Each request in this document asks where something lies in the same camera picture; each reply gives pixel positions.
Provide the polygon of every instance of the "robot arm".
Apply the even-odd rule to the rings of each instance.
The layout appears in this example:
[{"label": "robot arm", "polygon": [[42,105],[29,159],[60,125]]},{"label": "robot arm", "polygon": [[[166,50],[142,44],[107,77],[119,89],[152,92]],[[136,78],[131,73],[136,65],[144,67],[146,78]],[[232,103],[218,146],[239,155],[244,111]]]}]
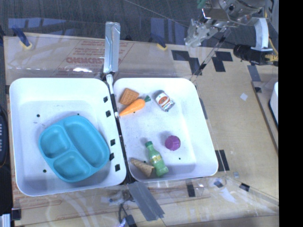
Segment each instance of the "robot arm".
[{"label": "robot arm", "polygon": [[[237,45],[236,56],[254,64],[268,64],[273,61],[272,49],[268,48],[268,26],[272,22],[278,32],[279,0],[206,0],[197,20],[191,19],[185,44],[190,47],[200,46],[205,39],[229,27],[239,25],[254,26],[256,29],[256,45]],[[267,18],[253,17],[254,13],[265,9]]]}]

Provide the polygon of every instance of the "white plastic tray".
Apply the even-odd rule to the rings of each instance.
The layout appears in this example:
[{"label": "white plastic tray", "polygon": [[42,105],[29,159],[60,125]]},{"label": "white plastic tray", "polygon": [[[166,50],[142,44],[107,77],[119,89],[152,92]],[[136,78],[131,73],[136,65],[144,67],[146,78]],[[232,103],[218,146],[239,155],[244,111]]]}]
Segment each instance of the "white plastic tray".
[{"label": "white plastic tray", "polygon": [[[126,166],[108,87],[98,79],[17,79],[9,89],[18,188],[40,196],[120,184]],[[41,132],[72,115],[87,118],[107,142],[113,159],[77,183],[61,180],[38,148]]]},{"label": "white plastic tray", "polygon": [[[205,121],[204,113],[195,86],[181,78],[131,78],[119,79],[114,84],[117,108],[125,106],[118,101],[125,88],[137,91],[139,97],[152,97],[145,107],[136,113],[121,116],[121,130],[126,156],[133,177],[142,182],[180,180],[211,176],[217,172],[218,160]],[[168,112],[160,109],[153,99],[154,93],[164,90],[175,101]],[[181,147],[170,151],[164,146],[169,135],[181,140]],[[169,168],[169,173],[161,178],[146,177],[131,162],[132,157],[146,161],[148,151],[145,143],[154,143]]]}]

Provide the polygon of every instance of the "toy carrot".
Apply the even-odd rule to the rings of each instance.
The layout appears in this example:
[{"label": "toy carrot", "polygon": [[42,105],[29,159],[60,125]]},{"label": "toy carrot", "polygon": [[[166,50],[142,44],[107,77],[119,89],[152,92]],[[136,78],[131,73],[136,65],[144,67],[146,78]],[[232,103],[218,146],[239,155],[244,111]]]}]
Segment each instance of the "toy carrot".
[{"label": "toy carrot", "polygon": [[144,108],[145,103],[149,102],[151,98],[146,96],[145,99],[138,98],[133,101],[130,105],[128,105],[124,110],[121,111],[120,116],[134,113],[142,108]]}]

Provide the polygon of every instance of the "table surface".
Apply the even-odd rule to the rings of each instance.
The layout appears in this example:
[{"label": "table surface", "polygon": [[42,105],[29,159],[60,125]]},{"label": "table surface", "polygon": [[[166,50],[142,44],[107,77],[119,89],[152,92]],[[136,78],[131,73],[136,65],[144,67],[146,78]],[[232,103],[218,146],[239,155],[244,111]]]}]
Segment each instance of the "table surface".
[{"label": "table surface", "polygon": [[[44,73],[40,74],[42,77],[74,76],[64,70],[66,59],[71,54],[81,57],[90,53],[89,49],[96,47],[94,43],[99,43],[100,51],[104,46],[104,40],[96,38],[27,36],[40,47],[27,51],[16,47],[17,37],[5,37],[8,85],[20,77],[33,77],[29,71],[37,72],[34,69],[39,66],[43,69],[39,72]],[[86,47],[76,52],[74,43],[79,45],[83,41]],[[166,50],[161,50],[156,43],[120,42],[119,73],[115,79],[181,77],[194,83],[219,162],[218,172],[210,177],[147,183],[165,214],[158,220],[146,221],[137,204],[127,201],[126,212],[133,215],[138,226],[199,226],[201,222],[205,226],[219,223],[228,226],[231,221],[234,226],[278,225],[278,130],[268,107],[273,85],[278,81],[278,68],[271,65],[251,68],[247,61],[236,58],[231,49],[218,49],[202,74],[193,76],[212,49],[168,44]],[[94,73],[98,72],[95,70],[89,76],[95,77]],[[14,208],[22,209],[22,218],[15,221],[16,226],[45,226],[45,222],[55,226],[119,225],[119,204],[127,185],[25,196],[16,184],[11,131],[10,142],[13,204]]]}]

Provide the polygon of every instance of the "blue plate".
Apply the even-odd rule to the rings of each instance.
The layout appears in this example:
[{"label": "blue plate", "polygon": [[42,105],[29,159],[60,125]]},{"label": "blue plate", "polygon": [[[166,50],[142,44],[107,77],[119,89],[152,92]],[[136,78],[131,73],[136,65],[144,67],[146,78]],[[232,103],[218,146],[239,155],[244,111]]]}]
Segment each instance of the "blue plate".
[{"label": "blue plate", "polygon": [[96,173],[110,154],[101,134],[82,116],[67,117],[44,130],[39,149],[56,175],[70,183]]}]

